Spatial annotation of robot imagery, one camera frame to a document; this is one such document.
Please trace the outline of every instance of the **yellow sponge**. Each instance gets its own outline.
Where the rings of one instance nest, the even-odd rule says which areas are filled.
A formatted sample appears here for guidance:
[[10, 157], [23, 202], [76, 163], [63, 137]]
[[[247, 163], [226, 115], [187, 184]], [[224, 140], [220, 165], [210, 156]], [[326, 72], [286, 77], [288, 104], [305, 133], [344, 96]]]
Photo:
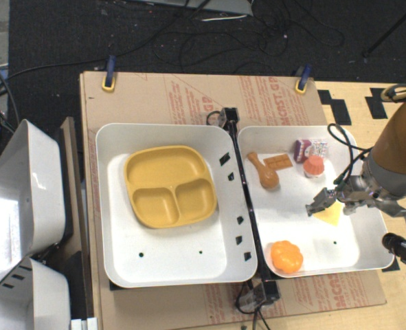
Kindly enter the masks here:
[[313, 214], [313, 216], [317, 217], [322, 221], [325, 221], [326, 223], [330, 223], [331, 225], [337, 226], [339, 224], [342, 207], [343, 204], [340, 203], [339, 201], [336, 201], [329, 208], [321, 212], [316, 212], [315, 214]]

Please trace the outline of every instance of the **brown toy drumstick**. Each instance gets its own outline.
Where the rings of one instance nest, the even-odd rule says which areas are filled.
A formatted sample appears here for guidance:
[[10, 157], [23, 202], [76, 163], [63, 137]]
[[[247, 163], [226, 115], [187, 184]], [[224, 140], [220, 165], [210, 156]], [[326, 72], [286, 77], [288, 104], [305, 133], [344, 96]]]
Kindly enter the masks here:
[[248, 154], [247, 159], [256, 167], [259, 174], [259, 181], [264, 188], [275, 188], [279, 184], [278, 174], [268, 166], [265, 166], [258, 159], [258, 154], [251, 152]]

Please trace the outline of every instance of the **cardboard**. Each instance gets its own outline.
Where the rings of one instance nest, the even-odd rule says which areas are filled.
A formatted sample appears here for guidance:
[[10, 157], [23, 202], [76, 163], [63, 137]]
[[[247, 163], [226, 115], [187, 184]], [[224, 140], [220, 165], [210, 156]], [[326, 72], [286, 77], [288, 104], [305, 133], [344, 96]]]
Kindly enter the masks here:
[[[112, 122], [205, 124], [208, 114], [223, 107], [238, 108], [240, 127], [326, 125], [314, 81], [299, 95], [296, 79], [289, 77], [119, 73], [114, 92], [107, 93], [101, 90], [103, 77], [104, 72], [80, 76], [93, 302], [100, 328], [167, 330], [249, 320], [234, 309], [237, 284], [110, 289], [103, 267], [95, 134]], [[284, 279], [278, 285], [282, 299], [263, 309], [267, 319], [386, 303], [377, 271]]]

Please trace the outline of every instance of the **wooden table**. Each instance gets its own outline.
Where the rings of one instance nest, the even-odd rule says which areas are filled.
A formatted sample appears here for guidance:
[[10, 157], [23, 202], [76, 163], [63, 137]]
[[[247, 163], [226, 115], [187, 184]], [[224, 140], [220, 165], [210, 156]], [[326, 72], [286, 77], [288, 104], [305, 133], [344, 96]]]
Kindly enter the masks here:
[[[318, 90], [329, 91], [333, 99], [345, 100], [346, 106], [348, 108], [349, 116], [352, 120], [352, 125], [343, 126], [347, 128], [357, 141], [357, 144], [361, 147], [372, 146], [384, 126], [387, 123], [387, 119], [375, 120], [372, 118], [368, 104], [365, 97], [371, 96], [371, 88], [385, 88], [389, 84], [369, 84], [369, 83], [349, 83], [349, 82], [315, 82]], [[95, 229], [95, 221], [99, 217], [95, 217], [93, 213], [93, 197], [97, 192], [95, 192], [94, 187], [91, 185], [91, 151], [93, 147], [91, 143], [87, 140], [89, 133], [92, 128], [89, 124], [89, 108], [87, 102], [89, 101], [88, 96], [81, 91], [81, 104], [82, 104], [82, 127], [84, 135], [84, 153], [85, 153], [85, 168], [86, 168], [86, 184], [87, 184], [87, 205], [89, 209], [89, 241], [90, 241], [90, 258], [91, 258], [91, 277], [93, 285], [93, 305], [95, 316], [99, 318], [100, 328], [102, 328], [102, 306], [101, 304], [101, 286], [100, 286], [100, 255], [98, 255], [98, 240]], [[385, 112], [390, 118], [393, 113], [399, 107], [398, 104], [385, 103]], [[328, 123], [335, 122], [334, 115], [332, 113], [330, 105], [323, 105], [323, 110], [326, 116], [326, 121]], [[116, 115], [116, 122], [119, 119], [124, 118], [126, 109], [123, 109], [115, 104], [110, 103], [109, 107], [102, 107], [96, 109], [96, 114], [101, 114], [100, 116], [111, 117], [113, 114]], [[135, 115], [136, 118], [143, 118], [142, 113]], [[406, 199], [401, 202], [402, 205], [406, 206]], [[384, 214], [384, 220], [387, 225], [387, 229], [390, 232], [394, 232], [401, 236], [406, 236], [406, 226], [402, 218], [393, 219], [386, 214]], [[320, 329], [320, 330], [331, 330], [331, 329], [402, 329], [406, 330], [406, 265], [398, 262], [400, 269], [390, 272], [377, 271], [379, 278], [381, 280], [381, 285], [387, 299], [385, 305], [379, 305], [374, 307], [362, 307], [356, 309], [344, 309], [341, 311], [329, 311], [321, 313], [310, 313], [301, 316], [289, 316], [267, 319], [269, 326], [273, 330], [283, 330], [283, 329]], [[111, 313], [113, 313], [113, 305], [106, 305]], [[152, 317], [160, 316], [155, 313], [155, 309], [152, 309]], [[189, 316], [183, 313], [182, 316], [185, 318]], [[258, 326], [259, 329], [263, 329], [263, 324]], [[135, 329], [131, 327], [131, 324], [120, 324], [121, 329]], [[245, 329], [241, 326], [247, 326], [247, 329], [251, 329], [250, 322], [244, 323], [231, 323], [231, 324], [220, 324], [206, 327], [199, 327], [198, 329], [204, 330], [239, 330]]]

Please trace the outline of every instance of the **black floor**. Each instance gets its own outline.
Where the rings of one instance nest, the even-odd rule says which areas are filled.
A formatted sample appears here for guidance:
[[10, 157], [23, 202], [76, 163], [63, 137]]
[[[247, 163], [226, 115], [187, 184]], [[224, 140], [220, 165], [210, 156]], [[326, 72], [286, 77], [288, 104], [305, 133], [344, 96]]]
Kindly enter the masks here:
[[[256, 0], [253, 12], [203, 22], [220, 14], [133, 1], [10, 0], [9, 84], [21, 117], [51, 135], [73, 116], [81, 146], [79, 74], [104, 67], [110, 54], [126, 72], [290, 76], [309, 63], [316, 80], [406, 83], [406, 19], [362, 56], [405, 15], [406, 0]], [[0, 153], [9, 138], [4, 131]]]

